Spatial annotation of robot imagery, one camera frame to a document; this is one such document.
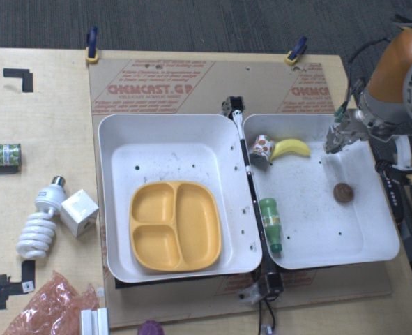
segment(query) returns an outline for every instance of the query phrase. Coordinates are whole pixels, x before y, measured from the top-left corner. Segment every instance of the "brown round object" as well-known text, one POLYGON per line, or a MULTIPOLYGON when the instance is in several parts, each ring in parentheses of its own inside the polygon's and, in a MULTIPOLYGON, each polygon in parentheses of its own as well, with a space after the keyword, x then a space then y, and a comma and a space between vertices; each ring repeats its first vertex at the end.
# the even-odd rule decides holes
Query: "brown round object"
POLYGON ((341 182, 340 184, 334 186, 333 195, 336 201, 346 204, 353 199, 354 192, 349 185, 341 182))

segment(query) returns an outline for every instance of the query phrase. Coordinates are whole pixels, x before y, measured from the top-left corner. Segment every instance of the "white cube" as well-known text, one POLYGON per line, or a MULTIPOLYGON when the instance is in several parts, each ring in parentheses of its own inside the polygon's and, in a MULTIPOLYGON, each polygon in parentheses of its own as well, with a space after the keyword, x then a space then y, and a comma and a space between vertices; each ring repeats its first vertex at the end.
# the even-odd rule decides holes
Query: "white cube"
POLYGON ((77 238, 96 224, 98 210, 99 206, 89 195, 84 190, 78 190, 61 203, 60 219, 77 238))

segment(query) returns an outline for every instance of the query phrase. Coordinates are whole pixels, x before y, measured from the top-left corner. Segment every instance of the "wooden table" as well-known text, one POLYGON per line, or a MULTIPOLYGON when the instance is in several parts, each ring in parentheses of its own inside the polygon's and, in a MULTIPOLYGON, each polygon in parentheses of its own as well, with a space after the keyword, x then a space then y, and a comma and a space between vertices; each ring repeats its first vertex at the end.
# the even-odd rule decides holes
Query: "wooden table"
MULTIPOLYGON (((211 54, 187 52, 101 51, 100 58, 204 59, 211 61, 282 62, 284 55, 211 54)), ((337 56, 303 56, 322 64, 330 93, 340 104, 346 75, 337 56)), ((36 210, 38 191, 57 175, 66 179, 72 195, 84 189, 97 200, 96 163, 93 150, 89 70, 85 51, 0 49, 0 144, 21 143, 21 172, 0 175, 0 274, 20 281, 21 257, 15 251, 27 216, 36 210), (3 77, 4 68, 28 68, 34 92, 22 93, 21 80, 3 77)), ((88 283, 103 287, 100 231, 91 228, 75 239, 56 221, 49 256, 36 262, 36 289, 55 270, 77 290, 88 283)), ((412 334, 412 272, 401 247, 399 255, 385 262, 392 294, 368 299, 276 310, 281 334, 412 334)), ((35 293, 9 297, 0 310, 0 334, 35 293)), ((258 312, 164 323, 165 334, 256 334, 258 312)), ((134 334, 136 327, 111 330, 134 334)))

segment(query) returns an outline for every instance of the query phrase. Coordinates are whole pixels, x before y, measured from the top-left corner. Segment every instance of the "yellow clamp pad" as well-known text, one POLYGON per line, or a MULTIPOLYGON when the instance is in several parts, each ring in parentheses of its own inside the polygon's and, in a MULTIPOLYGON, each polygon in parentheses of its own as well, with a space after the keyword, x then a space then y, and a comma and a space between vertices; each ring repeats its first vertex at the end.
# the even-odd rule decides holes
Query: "yellow clamp pad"
POLYGON ((88 62, 89 64, 95 64, 97 63, 97 61, 99 60, 99 54, 96 48, 96 53, 94 54, 94 57, 89 57, 88 56, 88 47, 86 48, 86 62, 88 62))
POLYGON ((290 66, 292 66, 293 64, 295 64, 299 58, 299 54, 296 56, 295 59, 290 59, 289 56, 291 56, 292 50, 288 52, 287 56, 284 58, 284 62, 286 64, 289 64, 290 66))

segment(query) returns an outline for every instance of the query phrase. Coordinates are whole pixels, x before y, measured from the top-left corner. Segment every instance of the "white tray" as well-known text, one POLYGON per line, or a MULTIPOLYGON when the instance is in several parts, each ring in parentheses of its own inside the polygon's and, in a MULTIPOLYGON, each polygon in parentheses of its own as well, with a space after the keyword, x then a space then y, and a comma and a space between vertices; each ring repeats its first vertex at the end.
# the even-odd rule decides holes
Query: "white tray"
POLYGON ((98 128, 107 262, 126 283, 248 273, 261 244, 235 124, 218 114, 114 114, 98 128), (222 249, 211 266, 163 272, 143 267, 132 252, 130 199, 143 184, 185 180, 207 187, 220 216, 222 249))
POLYGON ((367 142, 355 142, 338 154, 323 143, 330 114, 255 114, 244 124, 246 144, 267 134, 274 140, 296 138, 311 156, 284 154, 267 169, 252 166, 258 200, 275 198, 282 224, 283 251, 271 254, 286 269, 383 261, 399 252, 399 237, 374 157, 367 142), (340 204, 334 185, 344 182, 354 199, 340 204))

